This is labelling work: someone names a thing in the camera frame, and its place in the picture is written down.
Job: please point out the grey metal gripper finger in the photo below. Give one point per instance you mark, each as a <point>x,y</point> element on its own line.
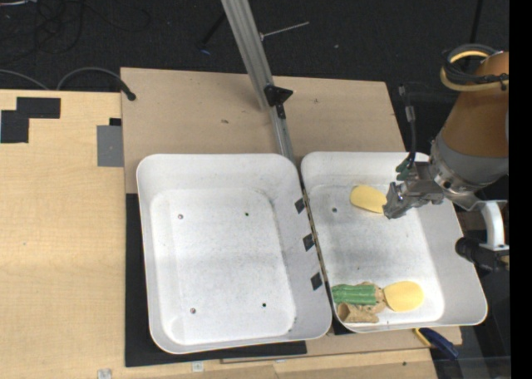
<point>392,210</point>
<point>395,191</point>

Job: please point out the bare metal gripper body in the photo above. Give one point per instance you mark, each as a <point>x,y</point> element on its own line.
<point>428,190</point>

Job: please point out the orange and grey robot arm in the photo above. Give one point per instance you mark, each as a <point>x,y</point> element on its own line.
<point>478,119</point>

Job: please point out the yellow potato crisp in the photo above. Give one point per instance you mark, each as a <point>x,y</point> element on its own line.
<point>365,198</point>
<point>404,296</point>

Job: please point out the white plastic tray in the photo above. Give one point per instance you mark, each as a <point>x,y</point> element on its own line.
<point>224,265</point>
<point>374,252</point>

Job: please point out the green asparagus bundle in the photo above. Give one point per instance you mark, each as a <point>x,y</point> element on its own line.
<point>353,293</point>

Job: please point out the tan biscuit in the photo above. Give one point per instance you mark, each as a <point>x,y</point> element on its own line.
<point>361,314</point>

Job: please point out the brown cardboard board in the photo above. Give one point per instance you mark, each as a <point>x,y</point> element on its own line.
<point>187,119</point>

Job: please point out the black cylinder on white bracket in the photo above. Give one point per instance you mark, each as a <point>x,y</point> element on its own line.
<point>494,223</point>

